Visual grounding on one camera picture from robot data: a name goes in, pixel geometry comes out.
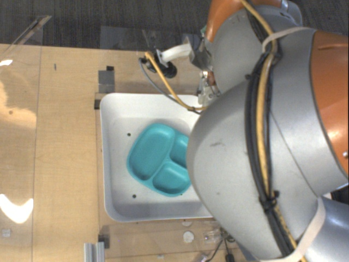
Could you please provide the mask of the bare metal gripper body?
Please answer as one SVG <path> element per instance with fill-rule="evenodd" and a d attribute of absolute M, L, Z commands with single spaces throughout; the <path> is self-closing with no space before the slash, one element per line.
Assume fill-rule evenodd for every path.
<path fill-rule="evenodd" d="M 212 58 L 205 46 L 204 38 L 199 35 L 182 35 L 182 41 L 191 47 L 190 62 L 203 71 L 212 72 Z"/>

